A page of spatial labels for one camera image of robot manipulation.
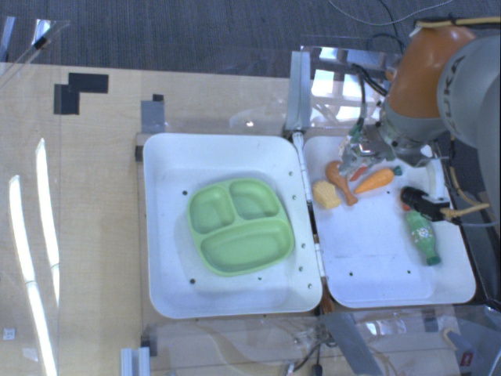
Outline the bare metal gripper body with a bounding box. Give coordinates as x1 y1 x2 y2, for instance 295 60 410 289
345 125 397 165

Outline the red toy food piece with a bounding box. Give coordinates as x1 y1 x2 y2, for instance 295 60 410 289
348 164 369 183

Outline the brown toy chicken drumstick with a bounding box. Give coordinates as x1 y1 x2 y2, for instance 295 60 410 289
325 160 359 208

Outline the orange carrot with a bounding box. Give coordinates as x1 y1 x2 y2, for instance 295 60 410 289
353 164 404 196

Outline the yellow toy waffle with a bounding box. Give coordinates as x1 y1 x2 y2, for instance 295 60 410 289
312 179 342 211

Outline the white plastic tray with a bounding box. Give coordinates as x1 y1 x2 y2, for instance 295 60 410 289
303 134 478 310
142 132 324 320

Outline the green bottle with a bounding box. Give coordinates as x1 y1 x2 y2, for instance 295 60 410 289
404 209 442 267

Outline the green divided plate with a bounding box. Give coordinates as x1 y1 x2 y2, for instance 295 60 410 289
186 177 296 278

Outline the black cylinder on white bracket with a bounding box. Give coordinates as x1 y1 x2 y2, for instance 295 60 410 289
399 157 452 223

